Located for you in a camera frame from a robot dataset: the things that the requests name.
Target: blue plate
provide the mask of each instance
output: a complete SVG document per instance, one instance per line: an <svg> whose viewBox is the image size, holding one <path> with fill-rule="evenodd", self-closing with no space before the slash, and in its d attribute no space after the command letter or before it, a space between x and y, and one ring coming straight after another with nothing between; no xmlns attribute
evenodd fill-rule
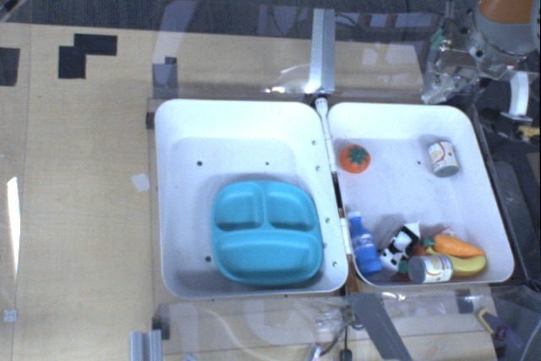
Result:
<svg viewBox="0 0 541 361"><path fill-rule="evenodd" d="M321 267L314 202L290 183L227 185L215 197L211 230L216 266L235 282L287 286L307 281Z"/></svg>

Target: table surface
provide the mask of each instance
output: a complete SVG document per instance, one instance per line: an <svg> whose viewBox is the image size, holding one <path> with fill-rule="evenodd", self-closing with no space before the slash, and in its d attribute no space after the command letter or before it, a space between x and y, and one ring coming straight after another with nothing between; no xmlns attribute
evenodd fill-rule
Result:
<svg viewBox="0 0 541 361"><path fill-rule="evenodd" d="M85 79L59 79L58 48L72 46L75 33L117 36L117 55L87 56ZM150 176L145 115L159 37L2 24L0 46L20 48L19 68L28 73L15 87L0 87L0 146L13 149L10 138L22 136L10 161L24 168L16 276L0 257L2 307L18 312L16 322L0 324L1 359L128 359L129 333L151 327L157 297L150 191L138 189L132 177ZM210 89L249 83L259 90L281 71L307 64L309 51L307 40L183 34L178 75ZM339 42L336 83L415 94L421 81L412 47ZM488 288L475 290L490 306ZM200 360L302 359L310 340L332 338L301 331L314 328L315 305L312 298L291 297L224 301L213 310L175 300L171 315L181 324L180 340L164 342L164 359L186 353ZM402 311L394 319L414 359L496 358L474 315L452 309L422 315ZM352 331L350 347L359 358L380 359L366 331Z"/></svg>

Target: yellow banana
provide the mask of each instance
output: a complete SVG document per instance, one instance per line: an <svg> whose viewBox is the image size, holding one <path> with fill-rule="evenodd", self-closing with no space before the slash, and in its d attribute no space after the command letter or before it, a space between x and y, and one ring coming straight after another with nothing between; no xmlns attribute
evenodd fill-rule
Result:
<svg viewBox="0 0 541 361"><path fill-rule="evenodd" d="M432 247L428 247L426 252L432 255L447 256L453 265L453 275L455 276L474 276L481 272L487 265L487 258L485 256L473 256L469 259L460 259L448 254L438 253Z"/></svg>

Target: toy tomato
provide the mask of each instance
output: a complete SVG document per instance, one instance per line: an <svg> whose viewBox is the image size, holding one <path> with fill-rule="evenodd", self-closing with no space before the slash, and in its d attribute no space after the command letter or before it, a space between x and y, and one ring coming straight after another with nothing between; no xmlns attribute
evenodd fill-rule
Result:
<svg viewBox="0 0 541 361"><path fill-rule="evenodd" d="M364 172L370 164L370 154L362 146L349 145L341 152L339 162L347 172Z"/></svg>

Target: white can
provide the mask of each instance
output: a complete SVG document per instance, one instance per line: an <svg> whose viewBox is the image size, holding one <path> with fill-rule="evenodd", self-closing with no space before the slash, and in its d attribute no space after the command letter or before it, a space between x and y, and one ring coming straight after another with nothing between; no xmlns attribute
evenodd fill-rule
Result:
<svg viewBox="0 0 541 361"><path fill-rule="evenodd" d="M453 145L448 141L437 141L429 147L430 162L434 175L444 178L458 172Z"/></svg>
<svg viewBox="0 0 541 361"><path fill-rule="evenodd" d="M453 264L443 254L414 256L407 262L407 274L414 283L448 282L453 277Z"/></svg>

